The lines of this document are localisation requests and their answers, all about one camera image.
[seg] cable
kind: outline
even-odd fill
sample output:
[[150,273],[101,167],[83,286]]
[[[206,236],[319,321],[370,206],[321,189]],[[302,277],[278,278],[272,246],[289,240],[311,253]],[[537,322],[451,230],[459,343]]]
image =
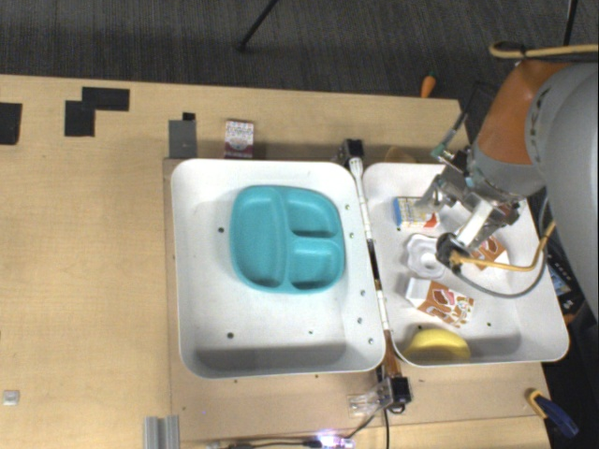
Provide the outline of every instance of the cable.
[[220,449],[259,449],[262,447],[274,447],[275,445],[284,445],[290,447],[310,447],[313,449],[321,449],[322,442],[318,440],[314,441],[272,441],[272,442],[263,442],[259,444],[251,443],[251,442],[240,442],[230,444],[227,447],[222,447]]
[[306,442],[275,441],[275,442],[265,442],[264,444],[253,444],[252,447],[255,449],[258,447],[272,447],[275,445],[287,445],[287,446],[295,446],[295,447],[322,447],[322,444],[320,444],[319,441],[315,441],[315,442],[318,442],[319,445],[306,445],[307,443],[309,443],[308,441],[306,441]]
[[539,210],[539,216],[536,220],[536,230],[539,232],[539,235],[542,235],[545,232],[545,214],[547,212],[547,206],[549,204],[549,195],[545,193],[545,198],[543,199],[543,203],[541,203],[541,209]]
[[364,421],[362,424],[360,424],[358,427],[356,427],[352,432],[350,432],[347,436],[343,436],[344,439],[352,439],[356,434],[358,434],[362,429],[364,429],[366,426],[368,426],[374,419],[374,417],[376,416],[376,413],[374,413],[372,416],[370,416],[368,419],[366,419],[366,421]]
[[531,291],[533,291],[533,289],[541,281],[541,278],[543,277],[543,274],[545,273],[545,268],[547,267],[547,247],[543,250],[543,255],[544,255],[543,263],[542,263],[541,268],[539,269],[539,272],[536,275],[536,278],[534,279],[533,283],[529,287],[527,287],[525,290],[520,291],[519,293],[516,293],[516,294],[512,294],[512,295],[508,295],[506,293],[497,293],[496,291],[493,291],[492,289],[488,289],[484,286],[481,286],[477,282],[474,282],[474,281],[470,280],[469,278],[466,278],[460,271],[454,272],[454,274],[458,278],[460,278],[463,282],[470,284],[474,289],[477,289],[481,293],[485,293],[486,295],[490,295],[490,296],[494,296],[494,297],[502,297],[504,299],[516,299],[517,297],[523,297],[525,295],[528,295]]
[[449,262],[454,266],[458,266],[462,263],[473,263],[473,264],[479,265],[479,266],[498,268],[498,269],[506,269],[508,271],[520,271],[520,272],[532,271],[533,269],[536,268],[536,264],[539,260],[539,256],[545,250],[545,246],[547,245],[549,237],[551,236],[551,233],[553,233],[554,229],[555,229],[555,222],[549,223],[547,230],[543,234],[543,238],[541,238],[538,246],[536,247],[536,252],[534,252],[533,262],[529,266],[514,266],[514,265],[507,265],[505,263],[496,263],[495,261],[489,261],[487,259],[481,260],[481,259],[477,259],[477,258],[472,258],[470,256],[464,256],[464,255],[458,253],[457,251],[451,252],[451,255],[449,256]]
[[389,449],[391,442],[391,434],[389,429],[389,417],[387,415],[387,409],[383,410],[383,416],[385,417],[385,429],[387,431],[387,444],[385,445],[385,447]]
[[497,41],[489,46],[489,53],[495,58],[523,60],[536,58],[552,61],[597,61],[599,45],[569,45],[564,47],[547,47],[543,49],[527,49],[524,45],[509,41]]
[[565,32],[563,33],[563,45],[570,45],[574,18],[577,15],[578,0],[568,0],[568,14],[566,17]]
[[458,115],[458,119],[447,130],[441,142],[432,150],[431,156],[433,158],[439,159],[442,155],[445,154],[447,145],[453,139],[453,137],[456,136],[456,134],[460,130],[460,127],[464,124],[466,118],[468,118],[470,106],[472,106],[472,103],[475,100],[476,92],[481,92],[489,96],[489,90],[492,90],[494,93],[497,93],[497,88],[493,87],[493,85],[485,83],[484,81],[475,80],[475,82],[472,85],[472,90],[470,91],[467,99],[465,100],[466,103],[464,104],[463,110],[460,112],[460,115]]

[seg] black tape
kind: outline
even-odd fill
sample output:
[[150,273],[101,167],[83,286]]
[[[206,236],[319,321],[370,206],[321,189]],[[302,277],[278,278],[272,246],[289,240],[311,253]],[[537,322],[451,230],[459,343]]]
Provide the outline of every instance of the black tape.
[[84,101],[65,102],[65,137],[93,137],[95,109]]
[[129,111],[129,90],[126,89],[84,86],[81,97],[95,109]]
[[21,103],[0,103],[0,145],[16,145],[21,132]]

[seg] black stand leg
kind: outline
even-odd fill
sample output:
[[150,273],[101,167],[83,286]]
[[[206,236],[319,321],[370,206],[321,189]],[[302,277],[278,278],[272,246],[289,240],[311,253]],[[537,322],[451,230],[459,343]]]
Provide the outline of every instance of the black stand leg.
[[250,27],[250,29],[247,31],[247,33],[245,34],[245,36],[237,44],[237,50],[239,50],[239,51],[245,51],[245,47],[247,46],[248,42],[252,39],[252,36],[256,32],[256,30],[258,28],[260,28],[260,25],[262,24],[262,22],[264,21],[264,19],[266,19],[269,16],[269,13],[272,11],[272,9],[274,8],[274,6],[277,5],[278,1],[279,0],[270,0],[269,1],[269,3],[264,8],[264,10],[262,10],[262,13],[260,13],[259,17],[254,22],[254,24]]

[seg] metal bar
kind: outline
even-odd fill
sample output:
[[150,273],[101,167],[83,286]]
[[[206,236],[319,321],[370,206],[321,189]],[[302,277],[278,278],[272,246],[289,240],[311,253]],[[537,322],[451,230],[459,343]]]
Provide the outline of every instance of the metal bar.
[[250,29],[247,31],[245,36],[237,44],[237,50],[245,51],[245,48],[247,47],[248,42],[252,39],[252,36],[256,32],[256,30],[258,28],[260,28],[260,25],[262,24],[262,22],[269,16],[270,12],[274,8],[274,6],[277,5],[278,1],[279,0],[270,0],[268,2],[266,7],[264,8],[264,10],[262,10],[262,13],[260,13],[260,15],[258,16],[256,21],[254,22],[254,24],[250,27]]
[[181,449],[179,416],[164,419],[146,417],[143,423],[143,449]]

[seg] white tray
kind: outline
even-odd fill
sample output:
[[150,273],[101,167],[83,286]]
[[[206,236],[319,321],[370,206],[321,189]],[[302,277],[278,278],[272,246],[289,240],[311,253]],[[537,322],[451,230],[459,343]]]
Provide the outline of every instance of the white tray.
[[[440,235],[455,231],[466,221],[467,211],[456,204],[441,211],[435,230],[397,231],[393,219],[394,196],[422,196],[440,165],[377,164],[364,175],[369,213],[373,223],[374,247],[381,283],[387,298],[387,312],[398,351],[404,351],[420,328],[440,327],[458,333],[469,344],[472,358],[464,364],[554,361],[568,349],[568,333],[548,271],[528,295],[516,299],[487,296],[446,272],[439,282],[475,300],[473,319],[461,328],[417,310],[404,297],[412,276],[406,266],[405,243],[414,233]],[[528,265],[538,243],[533,220],[526,204],[518,221],[495,233],[507,249],[510,262]],[[517,293],[535,278],[536,271],[518,273],[495,268],[480,271],[464,265],[464,274],[490,289]]]
[[[233,202],[252,185],[326,195],[343,226],[345,271],[324,291],[245,285],[231,264]],[[172,175],[180,351],[205,378],[366,371],[385,342],[351,175],[332,163],[188,160]]]

